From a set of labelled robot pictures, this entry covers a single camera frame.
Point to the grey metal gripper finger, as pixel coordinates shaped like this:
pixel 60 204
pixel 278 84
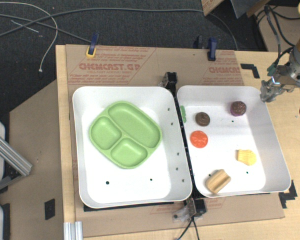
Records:
pixel 266 91
pixel 277 89

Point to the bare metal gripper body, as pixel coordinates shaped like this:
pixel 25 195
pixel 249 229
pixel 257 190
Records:
pixel 287 76

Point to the purple and brown doughnut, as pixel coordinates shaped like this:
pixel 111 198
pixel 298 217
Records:
pixel 238 108

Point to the white plastic tray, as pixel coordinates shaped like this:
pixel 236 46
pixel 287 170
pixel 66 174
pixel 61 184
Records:
pixel 227 139
pixel 130 186

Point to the yellow ridged toy food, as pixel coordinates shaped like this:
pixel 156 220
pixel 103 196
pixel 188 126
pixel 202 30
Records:
pixel 246 157

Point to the brown chocolate doughnut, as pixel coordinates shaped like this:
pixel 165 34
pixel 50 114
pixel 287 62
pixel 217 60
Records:
pixel 202 119

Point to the orange round slice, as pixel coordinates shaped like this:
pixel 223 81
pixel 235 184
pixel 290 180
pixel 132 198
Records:
pixel 199 139

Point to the green toy pea pod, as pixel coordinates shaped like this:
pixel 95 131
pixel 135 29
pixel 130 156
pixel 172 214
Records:
pixel 183 114

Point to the thin black rod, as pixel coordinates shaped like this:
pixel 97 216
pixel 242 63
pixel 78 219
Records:
pixel 188 156

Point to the tan toy bread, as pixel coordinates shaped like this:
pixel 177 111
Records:
pixel 217 181

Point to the brown cardboard board red print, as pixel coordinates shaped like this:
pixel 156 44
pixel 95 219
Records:
pixel 145 64

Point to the green divided plate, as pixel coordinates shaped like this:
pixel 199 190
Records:
pixel 126 134

